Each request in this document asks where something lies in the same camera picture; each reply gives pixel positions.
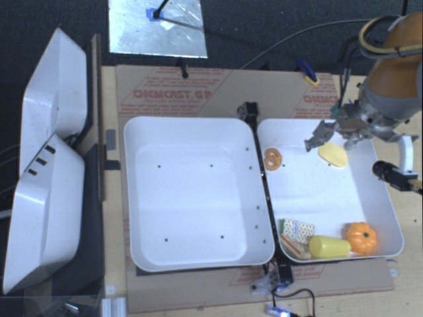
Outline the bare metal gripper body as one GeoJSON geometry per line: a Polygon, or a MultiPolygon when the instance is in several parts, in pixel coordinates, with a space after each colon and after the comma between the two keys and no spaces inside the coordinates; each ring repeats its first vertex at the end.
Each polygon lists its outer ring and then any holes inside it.
{"type": "Polygon", "coordinates": [[[373,137],[392,141],[397,135],[394,131],[397,121],[387,118],[365,102],[343,105],[336,121],[337,132],[348,141],[362,141],[373,137]]]}

